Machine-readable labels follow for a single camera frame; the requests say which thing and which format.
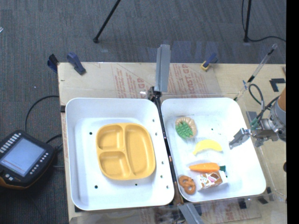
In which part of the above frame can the white and brown carton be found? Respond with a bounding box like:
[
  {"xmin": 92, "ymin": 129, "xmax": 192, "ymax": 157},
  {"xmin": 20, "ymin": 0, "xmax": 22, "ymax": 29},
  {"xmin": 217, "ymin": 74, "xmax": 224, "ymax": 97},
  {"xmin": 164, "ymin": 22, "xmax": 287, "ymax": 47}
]
[{"xmin": 194, "ymin": 170, "xmax": 229, "ymax": 192}]

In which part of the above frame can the brown cardboard board red print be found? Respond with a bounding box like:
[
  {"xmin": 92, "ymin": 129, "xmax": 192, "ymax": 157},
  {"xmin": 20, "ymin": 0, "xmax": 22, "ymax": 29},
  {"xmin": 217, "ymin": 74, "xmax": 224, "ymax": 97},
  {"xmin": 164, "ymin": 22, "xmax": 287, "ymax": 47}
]
[{"xmin": 57, "ymin": 62, "xmax": 287, "ymax": 224}]

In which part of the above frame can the yellow banana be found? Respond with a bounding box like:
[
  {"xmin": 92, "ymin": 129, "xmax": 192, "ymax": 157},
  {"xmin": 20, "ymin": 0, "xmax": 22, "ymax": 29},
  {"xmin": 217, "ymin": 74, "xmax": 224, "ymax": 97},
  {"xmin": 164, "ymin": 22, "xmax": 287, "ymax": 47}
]
[{"xmin": 192, "ymin": 139, "xmax": 223, "ymax": 156}]

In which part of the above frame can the white plastic tray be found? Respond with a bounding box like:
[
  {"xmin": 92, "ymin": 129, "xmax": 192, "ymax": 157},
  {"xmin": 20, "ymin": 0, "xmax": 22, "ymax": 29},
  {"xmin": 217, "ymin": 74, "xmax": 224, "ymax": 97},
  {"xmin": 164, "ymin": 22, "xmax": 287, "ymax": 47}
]
[
  {"xmin": 160, "ymin": 97, "xmax": 267, "ymax": 203},
  {"xmin": 65, "ymin": 97, "xmax": 175, "ymax": 211}
]

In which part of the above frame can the orange carrot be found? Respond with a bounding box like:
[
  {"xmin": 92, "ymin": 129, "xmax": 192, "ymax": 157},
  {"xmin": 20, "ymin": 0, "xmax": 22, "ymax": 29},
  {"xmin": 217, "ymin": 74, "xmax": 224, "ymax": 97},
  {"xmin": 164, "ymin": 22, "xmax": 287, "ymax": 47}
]
[{"xmin": 188, "ymin": 162, "xmax": 227, "ymax": 174}]

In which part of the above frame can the brown pretzel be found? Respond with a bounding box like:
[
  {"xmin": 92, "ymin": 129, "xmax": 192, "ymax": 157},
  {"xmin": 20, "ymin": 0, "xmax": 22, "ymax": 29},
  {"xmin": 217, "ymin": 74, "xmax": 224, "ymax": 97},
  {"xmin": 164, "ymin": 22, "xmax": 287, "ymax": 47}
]
[{"xmin": 178, "ymin": 175, "xmax": 197, "ymax": 195}]

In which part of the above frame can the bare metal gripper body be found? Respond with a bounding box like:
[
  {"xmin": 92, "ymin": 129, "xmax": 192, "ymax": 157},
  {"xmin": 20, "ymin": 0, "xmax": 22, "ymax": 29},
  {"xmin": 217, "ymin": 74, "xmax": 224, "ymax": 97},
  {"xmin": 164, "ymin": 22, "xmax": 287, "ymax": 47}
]
[{"xmin": 251, "ymin": 114, "xmax": 287, "ymax": 148}]

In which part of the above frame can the yellow divided plate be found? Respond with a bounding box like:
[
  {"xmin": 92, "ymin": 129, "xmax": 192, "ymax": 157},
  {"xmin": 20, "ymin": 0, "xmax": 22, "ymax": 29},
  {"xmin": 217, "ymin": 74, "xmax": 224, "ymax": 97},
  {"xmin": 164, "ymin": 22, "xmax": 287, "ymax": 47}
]
[{"xmin": 95, "ymin": 122, "xmax": 157, "ymax": 181}]

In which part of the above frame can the black block with thin wires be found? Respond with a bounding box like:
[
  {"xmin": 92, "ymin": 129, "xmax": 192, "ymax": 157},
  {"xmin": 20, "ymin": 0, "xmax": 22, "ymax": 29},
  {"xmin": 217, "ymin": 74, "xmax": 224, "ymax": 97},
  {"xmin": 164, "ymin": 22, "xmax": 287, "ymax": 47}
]
[{"xmin": 146, "ymin": 86, "xmax": 162, "ymax": 100}]

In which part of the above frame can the tan bread with green lettuce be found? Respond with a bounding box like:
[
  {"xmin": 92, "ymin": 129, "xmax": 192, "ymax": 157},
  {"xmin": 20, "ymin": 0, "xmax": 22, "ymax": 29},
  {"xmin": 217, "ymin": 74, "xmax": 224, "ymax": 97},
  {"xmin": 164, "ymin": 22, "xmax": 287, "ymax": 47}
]
[{"xmin": 175, "ymin": 116, "xmax": 198, "ymax": 140}]

